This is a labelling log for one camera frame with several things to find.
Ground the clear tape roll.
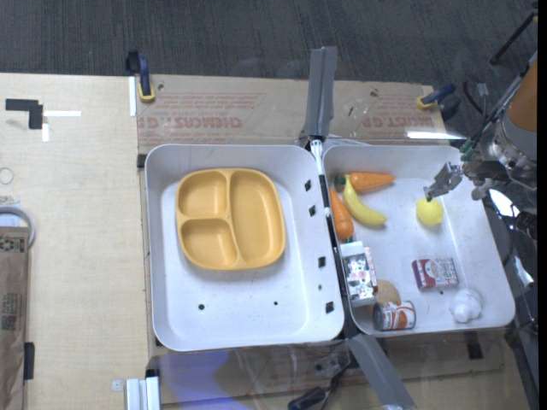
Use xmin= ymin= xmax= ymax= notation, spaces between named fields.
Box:
xmin=0 ymin=205 xmax=37 ymax=248

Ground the orange and white can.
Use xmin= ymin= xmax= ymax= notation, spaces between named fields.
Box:
xmin=371 ymin=300 xmax=417 ymax=332

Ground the slim red and white carton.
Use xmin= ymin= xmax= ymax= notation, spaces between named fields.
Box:
xmin=362 ymin=246 xmax=379 ymax=294

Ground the orange carrot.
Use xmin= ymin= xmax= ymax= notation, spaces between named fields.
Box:
xmin=333 ymin=171 xmax=397 ymax=195
xmin=328 ymin=187 xmax=356 ymax=243

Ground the brown paper bag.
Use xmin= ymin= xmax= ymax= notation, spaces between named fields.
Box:
xmin=0 ymin=225 xmax=32 ymax=410

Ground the white fluffy lump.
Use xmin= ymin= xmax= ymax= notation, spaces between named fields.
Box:
xmin=448 ymin=287 xmax=485 ymax=325

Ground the brown cardboard board red print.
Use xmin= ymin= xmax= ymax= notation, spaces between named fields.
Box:
xmin=135 ymin=73 xmax=516 ymax=406

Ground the yellow banana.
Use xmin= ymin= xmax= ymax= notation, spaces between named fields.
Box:
xmin=342 ymin=173 xmax=389 ymax=230

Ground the white printed plastic bottle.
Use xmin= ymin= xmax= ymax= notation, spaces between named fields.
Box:
xmin=339 ymin=240 xmax=377 ymax=308

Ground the black cylinder on white bracket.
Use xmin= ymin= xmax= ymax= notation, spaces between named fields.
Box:
xmin=486 ymin=187 xmax=538 ymax=241

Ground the brown round biscuit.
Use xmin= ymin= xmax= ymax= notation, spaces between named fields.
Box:
xmin=373 ymin=278 xmax=403 ymax=307

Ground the yellow lemon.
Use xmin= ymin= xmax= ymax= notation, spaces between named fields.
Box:
xmin=415 ymin=196 xmax=445 ymax=226

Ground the yellow divided plate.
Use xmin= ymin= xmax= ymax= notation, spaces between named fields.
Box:
xmin=174 ymin=167 xmax=287 ymax=272

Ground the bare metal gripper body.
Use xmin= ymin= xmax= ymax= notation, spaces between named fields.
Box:
xmin=462 ymin=129 xmax=538 ymax=192

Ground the white plastic tray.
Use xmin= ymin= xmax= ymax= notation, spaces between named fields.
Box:
xmin=144 ymin=143 xmax=346 ymax=353
xmin=321 ymin=143 xmax=517 ymax=338

